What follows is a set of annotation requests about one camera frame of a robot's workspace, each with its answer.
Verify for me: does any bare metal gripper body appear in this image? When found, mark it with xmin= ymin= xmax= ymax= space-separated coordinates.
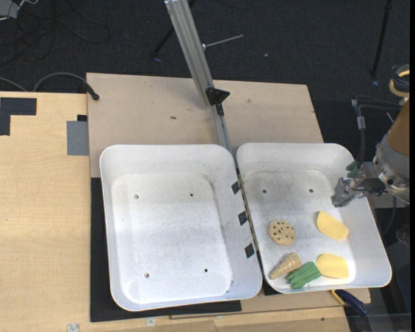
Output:
xmin=348 ymin=156 xmax=410 ymax=205

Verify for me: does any yellow half-round slice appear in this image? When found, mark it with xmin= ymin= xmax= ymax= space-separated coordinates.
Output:
xmin=315 ymin=210 xmax=350 ymax=242
xmin=315 ymin=252 xmax=351 ymax=280

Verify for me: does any white plastic tray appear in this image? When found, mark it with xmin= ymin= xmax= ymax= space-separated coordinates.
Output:
xmin=99 ymin=143 xmax=264 ymax=313
xmin=235 ymin=142 xmax=393 ymax=295

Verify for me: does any beige chocolate chip biscuit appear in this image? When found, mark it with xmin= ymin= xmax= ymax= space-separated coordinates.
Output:
xmin=267 ymin=219 xmax=296 ymax=247

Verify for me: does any green asparagus bundle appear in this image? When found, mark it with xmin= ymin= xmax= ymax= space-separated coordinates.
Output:
xmin=284 ymin=261 xmax=322 ymax=290

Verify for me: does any beige ice cream cone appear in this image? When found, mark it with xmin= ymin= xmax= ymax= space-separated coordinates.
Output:
xmin=268 ymin=252 xmax=303 ymax=280

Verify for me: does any brown cardboard board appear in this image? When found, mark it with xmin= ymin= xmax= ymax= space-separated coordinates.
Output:
xmin=86 ymin=72 xmax=372 ymax=322

